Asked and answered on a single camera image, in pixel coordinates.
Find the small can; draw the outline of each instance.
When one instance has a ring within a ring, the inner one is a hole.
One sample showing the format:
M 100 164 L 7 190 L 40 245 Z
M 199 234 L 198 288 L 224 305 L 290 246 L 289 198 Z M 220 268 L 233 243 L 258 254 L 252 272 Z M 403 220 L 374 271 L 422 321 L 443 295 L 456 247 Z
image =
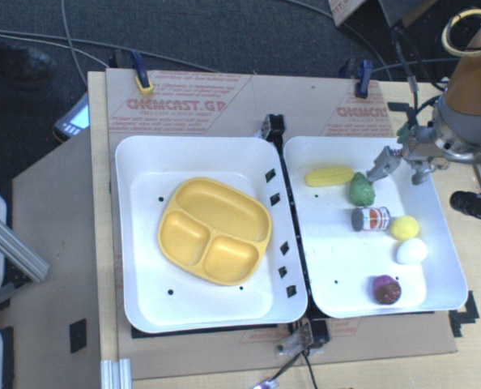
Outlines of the small can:
M 351 214 L 352 228 L 359 231 L 381 231 L 389 227 L 389 210 L 386 207 L 357 207 Z

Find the yellow plate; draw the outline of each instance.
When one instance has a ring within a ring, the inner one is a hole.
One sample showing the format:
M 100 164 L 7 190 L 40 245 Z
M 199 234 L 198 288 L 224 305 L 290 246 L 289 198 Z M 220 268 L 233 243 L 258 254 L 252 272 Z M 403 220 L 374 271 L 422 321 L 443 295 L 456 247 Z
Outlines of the yellow plate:
M 254 198 L 196 177 L 179 185 L 158 228 L 163 254 L 178 267 L 221 285 L 246 281 L 271 235 L 271 218 Z

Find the green plastic fruit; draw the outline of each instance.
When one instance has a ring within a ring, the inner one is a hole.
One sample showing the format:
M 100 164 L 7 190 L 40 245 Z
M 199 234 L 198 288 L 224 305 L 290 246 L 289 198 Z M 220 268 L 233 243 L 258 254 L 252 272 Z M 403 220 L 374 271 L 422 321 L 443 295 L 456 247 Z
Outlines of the green plastic fruit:
M 349 196 L 355 206 L 370 206 L 376 198 L 376 192 L 368 179 L 361 172 L 357 172 L 352 178 Z
M 419 223 L 413 216 L 400 216 L 392 221 L 389 230 L 399 241 L 405 241 L 417 236 Z

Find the can label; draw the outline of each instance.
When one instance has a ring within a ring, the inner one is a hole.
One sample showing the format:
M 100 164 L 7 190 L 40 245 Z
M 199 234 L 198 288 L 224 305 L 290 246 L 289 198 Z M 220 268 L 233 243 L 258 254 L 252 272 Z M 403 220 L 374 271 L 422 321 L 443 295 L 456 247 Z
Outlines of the can label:
M 389 210 L 386 207 L 364 207 L 363 229 L 367 231 L 387 230 L 389 227 Z

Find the blue clamp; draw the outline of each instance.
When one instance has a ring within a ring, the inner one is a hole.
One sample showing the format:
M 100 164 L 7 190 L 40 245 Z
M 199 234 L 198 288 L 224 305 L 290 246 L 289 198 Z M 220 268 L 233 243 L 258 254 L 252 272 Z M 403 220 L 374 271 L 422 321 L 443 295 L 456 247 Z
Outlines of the blue clamp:
M 136 81 L 136 85 L 138 85 L 138 89 L 143 95 L 152 93 L 154 91 L 154 85 L 149 78 L 142 55 L 140 55 L 139 51 L 133 50 L 130 53 L 130 57 L 133 60 L 134 69 L 136 69 L 134 80 Z
M 355 96 L 358 98 L 368 97 L 368 83 L 370 82 L 370 76 L 373 71 L 373 63 L 368 59 L 364 59 L 361 62 L 360 68 L 358 70 L 358 76 L 360 81 L 355 84 Z

